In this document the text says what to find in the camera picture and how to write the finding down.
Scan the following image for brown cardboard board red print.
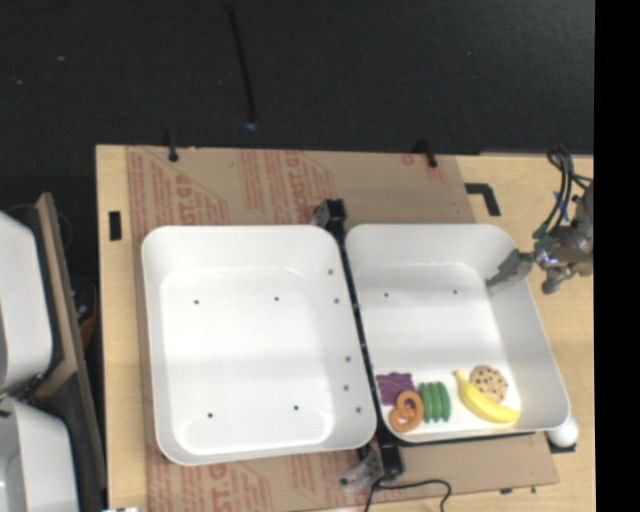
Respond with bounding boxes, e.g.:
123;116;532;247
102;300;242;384
126;145;561;512

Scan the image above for purple toy grapes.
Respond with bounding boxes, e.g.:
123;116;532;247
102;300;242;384
374;371;417;408

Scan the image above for black block with wires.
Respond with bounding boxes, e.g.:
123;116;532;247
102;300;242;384
312;198;348;234
340;441;405;490

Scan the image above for orange toy pretzel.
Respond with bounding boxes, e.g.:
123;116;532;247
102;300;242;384
388;389;426;435

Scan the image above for yellow banana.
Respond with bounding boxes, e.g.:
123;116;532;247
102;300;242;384
452;368;522;426

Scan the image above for white egg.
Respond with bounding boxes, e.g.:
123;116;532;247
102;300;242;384
545;416;580;449

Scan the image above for white plastic tray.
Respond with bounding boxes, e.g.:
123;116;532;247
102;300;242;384
343;222;572;445
140;224;378;467

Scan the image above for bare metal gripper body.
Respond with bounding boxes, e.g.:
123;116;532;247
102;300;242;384
548;182;595;279

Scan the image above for brown chocolate chip biscuit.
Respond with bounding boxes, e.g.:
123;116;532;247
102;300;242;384
469;364;510;405

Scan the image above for green toy pea pods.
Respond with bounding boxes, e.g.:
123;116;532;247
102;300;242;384
416;380;453;425

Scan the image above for thin black rod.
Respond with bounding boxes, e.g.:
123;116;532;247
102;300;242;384
333;227;389;449

